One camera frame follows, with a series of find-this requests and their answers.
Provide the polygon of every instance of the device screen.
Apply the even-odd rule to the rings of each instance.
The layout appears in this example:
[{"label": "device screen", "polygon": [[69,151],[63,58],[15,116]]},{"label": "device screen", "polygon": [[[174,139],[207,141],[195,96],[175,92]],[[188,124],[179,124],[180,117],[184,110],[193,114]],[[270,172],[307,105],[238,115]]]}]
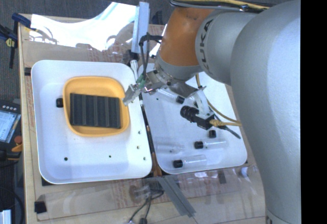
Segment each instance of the device screen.
[{"label": "device screen", "polygon": [[20,120],[20,114],[0,110],[0,141],[9,143]]}]

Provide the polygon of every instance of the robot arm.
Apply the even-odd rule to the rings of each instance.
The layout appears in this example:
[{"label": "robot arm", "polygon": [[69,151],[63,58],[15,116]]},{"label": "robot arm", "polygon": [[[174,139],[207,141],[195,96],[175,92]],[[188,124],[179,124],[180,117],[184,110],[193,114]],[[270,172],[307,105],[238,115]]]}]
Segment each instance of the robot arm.
[{"label": "robot arm", "polygon": [[167,24],[155,70],[126,92],[124,103],[141,91],[166,87],[183,97],[197,94],[199,89],[185,81],[200,71],[230,85],[261,173],[267,223],[298,224],[299,60],[300,1],[254,12],[178,7]]}]

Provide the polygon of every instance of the white tray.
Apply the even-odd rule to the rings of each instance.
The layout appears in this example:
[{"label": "white tray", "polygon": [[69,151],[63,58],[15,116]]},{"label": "white tray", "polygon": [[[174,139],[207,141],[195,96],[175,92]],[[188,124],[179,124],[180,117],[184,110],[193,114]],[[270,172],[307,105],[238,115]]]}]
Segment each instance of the white tray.
[{"label": "white tray", "polygon": [[126,91],[135,83],[132,70],[120,63],[42,60],[32,67],[39,170],[53,184],[143,178],[152,160],[139,100],[130,103],[130,125],[115,136],[81,137],[56,107],[65,82],[78,76],[116,79]]},{"label": "white tray", "polygon": [[[147,71],[153,70],[153,64],[149,64]],[[204,72],[200,73],[201,85],[206,86],[204,93],[209,101],[223,114],[235,119],[235,114],[226,90],[226,86],[218,83],[207,76]],[[193,87],[197,87],[195,78],[187,82]],[[199,140],[212,140],[208,137],[208,131],[199,128],[196,123],[190,123],[180,115],[180,109],[184,105],[193,106],[194,99],[186,99],[183,104],[170,102],[164,98],[162,93],[156,92],[153,95],[142,94],[145,112],[151,129],[154,147],[158,142],[173,143],[177,142],[183,145],[179,153],[170,153],[169,151],[158,151],[156,157],[162,170],[169,174],[179,174],[195,171],[212,170],[227,167],[236,167],[246,162],[247,151],[243,138],[238,139],[230,132],[218,128],[216,130],[216,139],[224,139],[226,146],[215,149],[194,148],[194,142]],[[229,126],[242,137],[240,128]],[[206,165],[174,168],[173,161],[188,156],[205,155]]]}]

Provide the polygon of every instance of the yellow container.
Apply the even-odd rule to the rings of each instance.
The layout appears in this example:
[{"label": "yellow container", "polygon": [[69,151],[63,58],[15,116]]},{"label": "yellow container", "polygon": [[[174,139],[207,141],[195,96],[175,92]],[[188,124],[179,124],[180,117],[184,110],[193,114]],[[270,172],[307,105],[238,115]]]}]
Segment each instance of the yellow container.
[{"label": "yellow container", "polygon": [[[71,93],[119,98],[121,128],[114,129],[71,125]],[[63,106],[67,125],[74,133],[83,137],[103,137],[122,133],[127,129],[130,121],[128,107],[125,106],[122,101],[122,98],[124,97],[124,88],[113,78],[98,76],[73,77],[63,86]]]}]

